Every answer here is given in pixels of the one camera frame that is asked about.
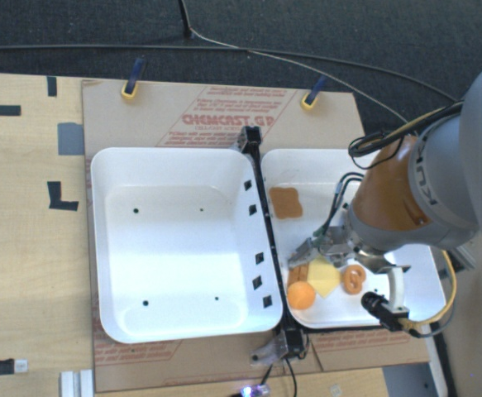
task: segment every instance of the metal bracket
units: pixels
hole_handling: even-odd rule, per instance
[[[284,330],[275,335],[269,342],[263,347],[259,347],[254,350],[251,356],[252,366],[270,366],[274,362],[282,359],[289,353],[289,345],[287,344],[287,338]]]
[[[296,252],[289,259],[289,269],[293,269],[296,266],[304,265],[313,261],[318,257],[320,252],[313,245],[313,239],[307,238],[301,246],[296,249]]]
[[[389,303],[388,309],[391,313],[408,312],[404,307],[404,267],[395,266],[388,270],[389,280]]]

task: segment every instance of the wooden table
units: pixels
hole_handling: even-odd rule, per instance
[[[58,153],[57,125],[81,124],[81,79],[0,74],[0,360],[25,358],[26,374],[0,376],[0,396],[59,395],[59,374],[93,368],[84,156]],[[77,211],[49,209],[48,181]],[[298,395],[388,395],[380,368],[298,375]],[[122,396],[230,395],[242,381],[111,393]],[[289,376],[272,395],[293,395]]]

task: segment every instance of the bin hole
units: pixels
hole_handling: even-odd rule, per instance
[[[266,309],[271,305],[272,305],[272,296],[267,295],[266,297],[263,297],[263,307]]]
[[[263,280],[259,275],[257,278],[255,278],[253,281],[251,281],[251,283],[254,285],[254,289],[258,289],[259,287],[261,287],[263,285]]]

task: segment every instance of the toy orange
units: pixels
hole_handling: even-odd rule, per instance
[[[316,290],[307,281],[297,281],[287,289],[287,300],[292,309],[308,309],[314,304]]]

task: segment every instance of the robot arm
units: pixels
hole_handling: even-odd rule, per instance
[[[422,125],[419,136],[408,134]],[[408,326],[408,310],[400,305],[408,267],[390,264],[384,254],[413,243],[451,251],[482,232],[482,73],[463,102],[386,137],[355,141],[349,152],[358,157],[377,150],[345,208],[343,225],[324,224],[296,250],[289,267],[322,254],[335,265],[354,258],[374,273],[388,274],[390,301],[367,293],[362,304],[385,327],[399,330]]]

